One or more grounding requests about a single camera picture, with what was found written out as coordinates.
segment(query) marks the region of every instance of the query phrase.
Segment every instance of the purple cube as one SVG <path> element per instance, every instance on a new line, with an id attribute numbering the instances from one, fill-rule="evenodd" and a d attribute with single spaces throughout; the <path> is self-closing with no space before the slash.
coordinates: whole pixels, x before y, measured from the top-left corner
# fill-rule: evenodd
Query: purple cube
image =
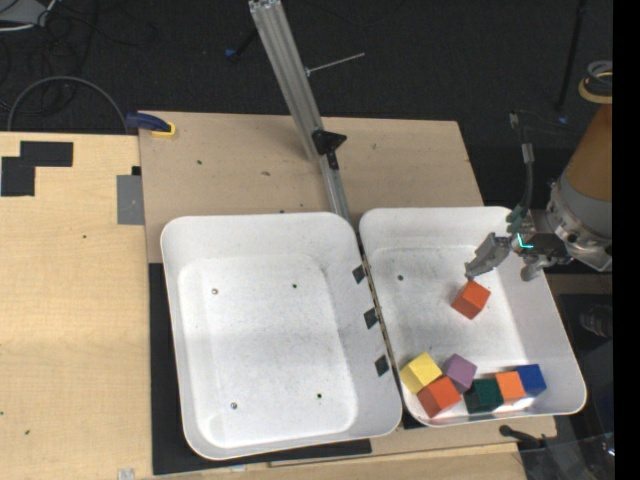
<path id="1" fill-rule="evenodd" d="M 460 393 L 471 387 L 477 369 L 475 364 L 458 354 L 453 354 L 442 365 L 442 373 L 453 381 Z"/>

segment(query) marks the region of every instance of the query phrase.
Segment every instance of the green cube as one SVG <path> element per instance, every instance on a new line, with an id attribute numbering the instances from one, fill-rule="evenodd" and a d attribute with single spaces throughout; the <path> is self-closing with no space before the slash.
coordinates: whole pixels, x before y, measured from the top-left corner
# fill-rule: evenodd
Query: green cube
<path id="1" fill-rule="evenodd" d="M 495 378 L 474 380 L 471 389 L 464 393 L 464 401 L 469 414 L 491 412 L 504 404 Z"/>

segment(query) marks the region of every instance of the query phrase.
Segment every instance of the metal extrusion bar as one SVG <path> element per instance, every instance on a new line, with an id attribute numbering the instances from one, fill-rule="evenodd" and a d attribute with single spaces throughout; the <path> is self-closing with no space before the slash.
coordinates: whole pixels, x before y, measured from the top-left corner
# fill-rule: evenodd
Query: metal extrusion bar
<path id="1" fill-rule="evenodd" d="M 313 132 L 324 130 L 324 127 L 282 3 L 280 0 L 252 0 L 249 10 L 289 111 L 300 130 L 307 157 L 320 162 L 329 204 L 334 213 L 351 222 L 340 171 L 329 166 L 327 156 L 319 155 L 313 143 Z"/>

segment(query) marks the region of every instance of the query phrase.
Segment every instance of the colored block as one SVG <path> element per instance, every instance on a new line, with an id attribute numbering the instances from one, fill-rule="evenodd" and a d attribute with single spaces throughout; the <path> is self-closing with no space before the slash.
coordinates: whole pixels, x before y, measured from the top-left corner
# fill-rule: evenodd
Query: colored block
<path id="1" fill-rule="evenodd" d="M 491 292 L 475 281 L 468 281 L 453 299 L 451 307 L 469 320 L 475 318 L 484 308 Z"/>
<path id="2" fill-rule="evenodd" d="M 516 372 L 520 375 L 522 387 L 527 395 L 537 396 L 547 389 L 547 384 L 544 381 L 540 365 L 525 364 L 522 366 L 516 366 Z"/>
<path id="3" fill-rule="evenodd" d="M 400 378 L 414 395 L 442 375 L 442 370 L 427 353 L 423 352 L 400 370 Z"/>
<path id="4" fill-rule="evenodd" d="M 496 381 L 505 404 L 512 404 L 527 396 L 518 372 L 496 373 Z"/>
<path id="5" fill-rule="evenodd" d="M 457 404 L 462 397 L 453 381 L 446 375 L 434 380 L 418 393 L 418 400 L 430 418 Z"/>
<path id="6" fill-rule="evenodd" d="M 471 387 L 477 369 L 475 364 L 458 354 L 453 354 L 442 365 L 442 373 L 453 381 L 460 393 Z"/>
<path id="7" fill-rule="evenodd" d="M 464 393 L 464 401 L 469 414 L 491 412 L 504 403 L 495 377 L 474 380 L 471 389 Z"/>

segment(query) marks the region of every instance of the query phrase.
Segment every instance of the white tray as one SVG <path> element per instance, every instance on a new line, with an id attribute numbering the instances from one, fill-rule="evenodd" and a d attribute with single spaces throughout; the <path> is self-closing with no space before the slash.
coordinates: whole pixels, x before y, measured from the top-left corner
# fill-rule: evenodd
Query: white tray
<path id="1" fill-rule="evenodd" d="M 538 363 L 547 390 L 491 414 L 470 415 L 459 402 L 430 418 L 402 386 L 410 413 L 432 426 L 495 418 L 572 414 L 586 388 L 544 274 L 520 278 L 523 261 L 511 254 L 476 278 L 491 291 L 473 320 L 451 307 L 467 279 L 465 262 L 490 232 L 506 235 L 509 210 L 499 207 L 375 209 L 360 221 L 390 346 L 398 368 L 427 351 L 439 365 L 458 353 L 478 365 L 476 377 Z"/>
<path id="2" fill-rule="evenodd" d="M 351 226 L 181 217 L 161 237 L 184 432 L 208 459 L 391 432 L 401 400 Z"/>

